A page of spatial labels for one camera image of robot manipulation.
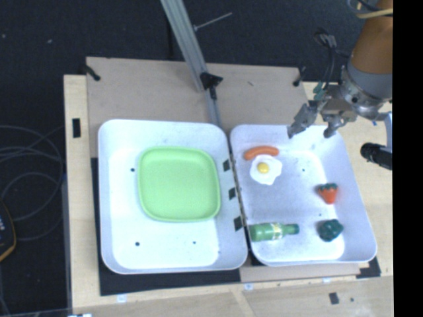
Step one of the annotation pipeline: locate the red toy strawberry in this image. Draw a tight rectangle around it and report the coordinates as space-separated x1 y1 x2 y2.
317 182 339 205

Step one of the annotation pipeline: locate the green toy bottle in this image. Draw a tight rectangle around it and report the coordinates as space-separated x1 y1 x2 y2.
248 222 301 243

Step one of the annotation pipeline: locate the white plastic tray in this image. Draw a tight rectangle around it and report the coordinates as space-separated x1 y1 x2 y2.
97 118 249 275
229 123 378 267

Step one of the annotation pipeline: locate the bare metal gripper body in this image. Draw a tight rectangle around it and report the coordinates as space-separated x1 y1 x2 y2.
318 81 387 122

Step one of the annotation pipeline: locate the black cylinder on white bracket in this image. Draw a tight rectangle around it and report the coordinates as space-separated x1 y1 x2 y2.
360 110 394 172

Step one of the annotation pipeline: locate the green plate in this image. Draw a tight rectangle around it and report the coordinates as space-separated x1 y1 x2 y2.
136 145 222 224

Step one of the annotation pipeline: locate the white toy fried egg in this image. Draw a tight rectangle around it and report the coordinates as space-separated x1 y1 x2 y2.
249 154 284 187

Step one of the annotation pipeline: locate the brown cardboard board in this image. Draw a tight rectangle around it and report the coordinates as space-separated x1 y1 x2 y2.
85 56 362 283

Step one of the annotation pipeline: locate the orange toy sausage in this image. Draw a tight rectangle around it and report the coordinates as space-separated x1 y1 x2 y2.
243 145 280 161

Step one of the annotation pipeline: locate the dark green toy broccoli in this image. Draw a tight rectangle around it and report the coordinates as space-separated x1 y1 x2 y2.
317 219 344 243

